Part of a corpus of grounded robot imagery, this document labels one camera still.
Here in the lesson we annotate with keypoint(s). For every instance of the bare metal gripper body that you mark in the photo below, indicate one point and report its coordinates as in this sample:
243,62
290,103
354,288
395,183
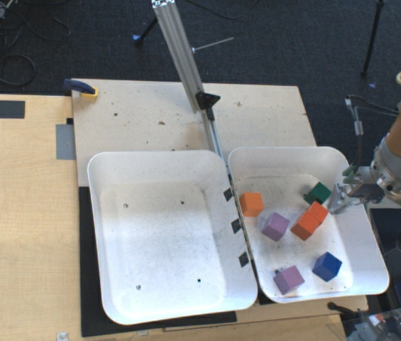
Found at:
370,190

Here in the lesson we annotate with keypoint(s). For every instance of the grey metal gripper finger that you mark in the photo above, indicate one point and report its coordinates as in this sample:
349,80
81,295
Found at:
345,206
335,197

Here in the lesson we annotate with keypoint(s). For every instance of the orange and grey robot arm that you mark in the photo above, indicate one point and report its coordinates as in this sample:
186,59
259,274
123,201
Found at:
397,137

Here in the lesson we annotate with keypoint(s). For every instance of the green cube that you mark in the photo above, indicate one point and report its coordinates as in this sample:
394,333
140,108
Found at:
319,192

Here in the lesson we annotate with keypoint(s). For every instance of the orange cube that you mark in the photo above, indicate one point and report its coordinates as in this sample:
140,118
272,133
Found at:
251,204
304,226
319,210

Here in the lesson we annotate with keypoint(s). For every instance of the blue cube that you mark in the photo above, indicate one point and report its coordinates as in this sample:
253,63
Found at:
326,266

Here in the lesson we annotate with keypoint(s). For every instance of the purple cube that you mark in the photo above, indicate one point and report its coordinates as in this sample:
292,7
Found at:
288,280
275,226

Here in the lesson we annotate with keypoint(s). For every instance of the white plastic tray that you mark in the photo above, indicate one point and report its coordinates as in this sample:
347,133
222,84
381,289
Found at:
164,247
292,254

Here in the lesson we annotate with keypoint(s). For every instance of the pale wood board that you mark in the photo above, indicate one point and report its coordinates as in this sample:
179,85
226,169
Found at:
143,119

